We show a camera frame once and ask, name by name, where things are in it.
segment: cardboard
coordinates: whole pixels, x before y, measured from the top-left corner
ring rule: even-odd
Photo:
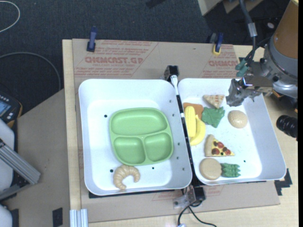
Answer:
[[[232,45],[223,44],[221,54],[213,44],[96,40],[95,52],[86,51],[88,40],[73,39],[81,207],[89,222],[164,216],[180,213],[173,201],[180,190],[90,198],[84,183],[83,150],[78,88],[90,78],[162,79],[168,65],[178,65],[178,79],[235,78],[238,63]],[[280,203],[273,181],[204,186],[206,200],[196,211],[215,211]]]

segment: dark floor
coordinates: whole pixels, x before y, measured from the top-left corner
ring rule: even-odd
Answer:
[[[30,52],[48,59],[59,71],[61,88],[62,39],[88,38],[92,26],[97,39],[206,43],[222,32],[226,44],[250,44],[240,8],[227,14],[219,3],[204,17],[197,0],[165,0],[149,8],[151,0],[5,0],[15,3],[20,20],[0,33],[0,90],[17,98],[26,113],[58,91],[54,69]],[[257,23],[258,41],[272,33],[267,19],[277,21],[289,0],[265,0],[250,15]],[[17,9],[0,3],[0,30],[17,18]]]

